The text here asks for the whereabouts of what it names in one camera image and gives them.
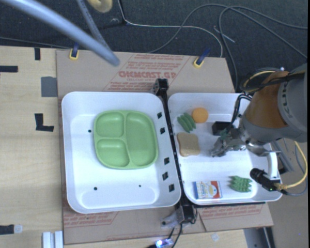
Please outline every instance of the small box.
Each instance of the small box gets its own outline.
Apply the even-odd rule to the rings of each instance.
[[[194,182],[196,199],[221,198],[219,181]]]

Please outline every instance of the white cable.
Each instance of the white cable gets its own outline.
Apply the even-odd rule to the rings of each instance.
[[[107,49],[110,50],[108,44],[105,42],[104,38],[102,37],[101,33],[99,32],[98,30],[98,27],[97,25],[95,24],[90,12],[88,11],[87,9],[87,6],[84,2],[84,0],[76,0],[82,14],[83,14],[83,17],[87,23],[87,26],[89,27],[93,37],[99,41],[103,46],[105,46]]]
[[[0,2],[12,6],[15,9],[53,27],[73,41],[76,41],[85,48],[95,52],[110,64],[114,66],[119,65],[119,59],[112,51],[108,50],[105,46],[100,44],[97,40],[82,31],[69,20],[41,3],[35,0],[0,0]]]
[[[130,24],[130,25],[132,25],[132,26],[144,26],[144,27],[175,27],[175,28],[179,28],[179,29],[177,30],[177,32],[170,38],[169,41],[167,41],[167,42],[166,42],[164,45],[162,45],[161,47],[159,47],[159,48],[157,48],[157,49],[151,51],[150,53],[156,52],[156,51],[158,51],[158,50],[164,48],[165,46],[167,46],[167,45],[173,40],[173,38],[181,31],[182,28],[187,27],[187,26],[184,26],[184,24],[185,24],[185,22],[187,21],[187,19],[188,19],[195,11],[197,11],[197,10],[199,10],[199,9],[201,9],[201,8],[204,8],[204,7],[208,7],[208,6],[217,6],[217,7],[222,7],[222,8],[224,8],[224,10],[221,12],[220,17],[219,17],[219,29],[220,29],[220,34],[221,34],[222,40],[223,40],[223,42],[224,42],[224,45],[225,45],[225,47],[226,47],[226,49],[227,49],[228,55],[229,55],[229,57],[230,57],[230,59],[231,59],[231,61],[232,61],[232,65],[233,65],[233,67],[234,67],[234,74],[235,74],[235,91],[237,91],[237,88],[238,88],[238,71],[237,71],[237,67],[236,67],[236,65],[235,65],[234,59],[233,59],[233,57],[232,57],[232,55],[231,55],[231,52],[230,52],[230,50],[229,50],[229,48],[228,48],[228,46],[227,46],[226,40],[225,40],[225,37],[227,37],[227,36],[225,36],[225,35],[223,34],[222,27],[221,27],[221,18],[222,18],[222,15],[224,14],[224,12],[226,12],[226,11],[228,11],[228,10],[232,10],[232,11],[234,11],[234,12],[236,12],[236,13],[239,13],[239,14],[241,14],[241,15],[247,17],[247,18],[250,19],[251,21],[253,21],[253,22],[255,22],[256,24],[260,25],[261,27],[265,28],[265,29],[266,29],[267,31],[269,31],[271,34],[275,35],[278,39],[280,39],[280,40],[283,41],[285,44],[287,44],[288,46],[290,46],[293,50],[297,51],[301,56],[307,58],[307,56],[306,56],[305,54],[303,54],[301,51],[299,51],[298,49],[296,49],[292,44],[290,44],[288,41],[286,41],[285,39],[283,39],[282,37],[280,37],[278,34],[276,34],[275,32],[273,32],[271,29],[267,28],[265,25],[261,24],[260,22],[256,21],[255,19],[249,17],[248,15],[244,14],[243,12],[241,12],[241,11],[239,11],[239,10],[237,10],[237,9],[248,10],[248,11],[253,12],[253,13],[255,13],[255,14],[258,14],[258,15],[264,17],[264,18],[267,18],[267,19],[269,19],[269,20],[271,20],[271,21],[274,21],[274,22],[276,22],[276,23],[278,23],[278,24],[285,25],[285,26],[287,26],[287,27],[297,28],[297,29],[304,29],[304,30],[307,30],[307,27],[286,24],[286,23],[284,23],[284,22],[282,22],[282,21],[276,20],[276,19],[274,19],[274,18],[272,18],[272,17],[269,17],[269,16],[267,16],[267,15],[265,15],[265,14],[262,14],[262,13],[260,13],[260,12],[257,12],[257,11],[255,11],[255,10],[250,9],[250,8],[247,8],[247,7],[242,7],[242,6],[225,6],[225,5],[221,5],[221,4],[204,4],[204,5],[201,5],[201,6],[198,6],[198,7],[194,8],[194,9],[188,14],[188,16],[185,18],[185,20],[183,21],[183,23],[182,23],[180,26],[151,26],[151,25],[135,24],[135,23],[132,23],[132,22],[128,21],[128,20],[125,18],[125,15],[124,15],[124,12],[123,12],[123,9],[122,9],[122,6],[121,6],[119,0],[118,0],[118,5],[119,5],[119,8],[120,8],[120,11],[121,11],[121,14],[122,14],[123,19],[124,19],[128,24]],[[208,32],[208,33],[210,33],[211,35],[213,35],[213,36],[216,38],[216,40],[219,42],[219,44],[220,44],[220,46],[221,46],[221,52],[223,52],[223,47],[222,47],[222,44],[220,43],[219,39],[218,39],[214,34],[212,34],[211,32]]]
[[[156,51],[158,51],[159,49],[161,49],[161,48],[165,47],[166,45],[168,45],[168,44],[171,42],[171,40],[180,32],[180,30],[181,30],[182,28],[194,28],[194,29],[202,30],[202,31],[204,31],[204,32],[206,32],[206,33],[208,33],[208,34],[210,34],[211,36],[213,36],[213,37],[216,39],[216,41],[219,43],[220,47],[221,47],[220,58],[223,57],[223,46],[222,46],[220,40],[218,39],[218,37],[217,37],[214,33],[210,32],[210,31],[208,31],[207,29],[202,28],[202,27],[197,27],[197,26],[184,26],[185,21],[189,18],[189,16],[190,16],[191,14],[189,14],[189,15],[187,16],[187,18],[185,18],[183,24],[180,25],[180,26],[170,26],[170,25],[161,26],[161,25],[143,25],[143,24],[135,24],[135,23],[132,23],[132,22],[130,22],[130,21],[128,21],[128,20],[126,19],[125,14],[124,14],[124,12],[123,12],[122,5],[120,4],[120,1],[119,1],[119,0],[117,0],[117,1],[118,1],[118,6],[119,6],[120,13],[121,13],[121,15],[122,15],[122,18],[123,18],[123,20],[124,20],[128,25],[131,25],[131,26],[139,26],[139,27],[154,27],[154,28],[161,28],[161,27],[163,27],[163,28],[165,28],[165,27],[167,27],[167,28],[178,28],[178,31],[175,33],[174,36],[172,36],[172,38],[171,38],[166,44],[162,45],[160,48],[155,49],[155,50],[153,50],[153,51],[151,51],[151,52],[149,52],[149,53],[156,52]]]

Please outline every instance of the green divided plate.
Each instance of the green divided plate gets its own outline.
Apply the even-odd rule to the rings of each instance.
[[[100,113],[94,121],[94,141],[99,161],[110,168],[144,168],[158,158],[154,124],[138,111]]]

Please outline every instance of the toy orange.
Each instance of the toy orange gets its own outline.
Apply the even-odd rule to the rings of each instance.
[[[208,119],[208,111],[203,107],[198,107],[193,110],[192,112],[192,118],[196,123],[204,123]]]

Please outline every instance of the wooden table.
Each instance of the wooden table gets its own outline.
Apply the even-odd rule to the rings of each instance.
[[[45,231],[63,230],[57,97],[41,96],[41,78],[56,77],[55,49],[0,46],[0,66],[18,66],[0,77],[0,225],[22,233],[0,235],[0,247],[41,247]],[[36,131],[35,114],[53,132]],[[176,247],[246,248],[243,230],[182,235]],[[69,247],[147,247],[157,239],[110,241]]]

